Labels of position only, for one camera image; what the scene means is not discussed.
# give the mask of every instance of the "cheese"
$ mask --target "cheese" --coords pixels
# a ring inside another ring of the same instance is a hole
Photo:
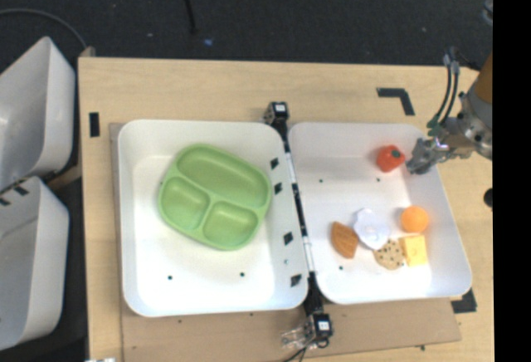
[[[423,235],[401,237],[400,245],[406,255],[407,265],[410,267],[425,265],[428,263],[426,253],[426,240]]]

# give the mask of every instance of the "white plastic container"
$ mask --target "white plastic container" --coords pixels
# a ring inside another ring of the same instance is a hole
[[[339,304],[464,294],[470,288],[470,267],[437,169],[412,176],[405,165],[388,174],[376,165],[381,146],[395,144],[410,154],[421,136],[410,125],[295,125],[289,134],[293,171],[280,136],[269,125],[128,123],[114,142],[125,300],[142,316],[289,309],[304,301],[310,269],[325,297]],[[273,186],[281,183],[283,191],[273,197],[263,228],[241,250],[222,252],[194,242],[165,224],[158,212],[157,194],[169,164],[180,149],[197,143],[232,152],[263,169]],[[272,159],[280,161],[275,169]],[[308,253],[291,189],[294,180],[309,234]],[[333,249],[332,221],[352,226],[361,208],[383,218],[393,238],[406,235],[397,215],[410,204],[431,215],[425,266],[389,271],[361,245],[353,260]],[[287,233],[293,237],[289,245]]]
[[[62,169],[73,146],[76,74],[43,37],[0,75],[0,191]]]
[[[69,214],[31,178],[0,201],[0,350],[52,332],[61,316]]]

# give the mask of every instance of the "cookie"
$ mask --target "cookie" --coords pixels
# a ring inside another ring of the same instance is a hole
[[[404,264],[404,253],[398,241],[388,239],[387,243],[373,252],[374,258],[379,265],[382,265],[390,271],[394,271]]]
[[[348,259],[354,258],[359,243],[358,235],[354,230],[340,222],[334,222],[330,236],[336,252]]]

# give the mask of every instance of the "yellow cheese block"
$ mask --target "yellow cheese block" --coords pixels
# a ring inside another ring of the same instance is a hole
[[[419,266],[428,263],[428,256],[426,254],[426,240],[423,235],[414,235],[409,237],[401,237],[400,245],[406,255],[407,265]]]

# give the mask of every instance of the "wooden table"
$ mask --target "wooden table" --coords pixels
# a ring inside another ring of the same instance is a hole
[[[475,77],[474,71],[462,69],[460,88],[468,90]],[[282,100],[292,123],[409,123],[425,130],[441,103],[446,70],[82,57],[79,81],[89,357],[258,362],[293,353],[280,349],[279,334],[300,321],[301,311],[148,319],[124,304],[109,126],[140,118],[258,121],[271,101]],[[405,90],[415,115],[407,115],[399,98],[379,97],[378,88]],[[329,348],[308,352],[306,358],[494,360],[492,211],[483,203],[492,186],[492,163],[474,154],[438,169],[471,264],[477,311],[454,315],[448,299],[352,308],[328,305],[336,334]]]

